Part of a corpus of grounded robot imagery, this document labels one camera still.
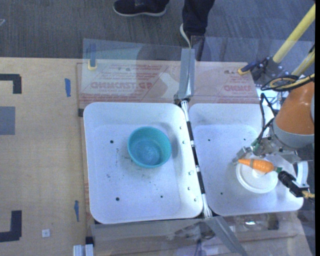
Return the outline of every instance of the plywood board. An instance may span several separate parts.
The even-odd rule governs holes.
[[[15,109],[14,134],[0,135],[0,232],[10,230],[11,211],[22,211],[22,235],[0,242],[0,255],[71,255],[85,244],[79,61],[0,58],[0,74],[22,77],[22,94],[0,81],[0,106]]]
[[[194,103],[259,102],[250,73],[240,75],[244,62],[195,62]],[[92,102],[173,103],[179,90],[180,61],[99,59],[96,69],[85,60],[78,69],[79,105]]]

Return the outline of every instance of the toy carrot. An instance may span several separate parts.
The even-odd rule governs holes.
[[[238,162],[240,164],[250,166],[251,168],[264,172],[269,173],[272,171],[275,171],[275,166],[272,162],[266,161],[266,160],[258,160],[258,159],[239,159]]]

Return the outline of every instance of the gray carpet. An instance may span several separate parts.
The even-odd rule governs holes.
[[[113,0],[0,0],[0,19],[5,19],[0,26],[0,56],[82,58],[84,39],[187,46],[179,34],[183,0],[171,0],[162,17],[119,16],[112,4]],[[313,0],[216,0],[206,36],[285,40],[313,4]],[[314,42],[314,23],[300,40]]]

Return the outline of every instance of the black shoe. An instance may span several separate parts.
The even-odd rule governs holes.
[[[192,37],[194,37],[195,39],[205,37],[203,33],[191,33],[191,32],[185,31],[183,23],[180,26],[180,34],[184,38],[184,40],[186,40],[190,48],[192,48],[192,45],[194,44],[192,42]]]
[[[166,13],[166,7],[154,10],[145,5],[142,0],[117,0],[113,3],[113,10],[117,14],[125,17],[138,15],[159,17]]]

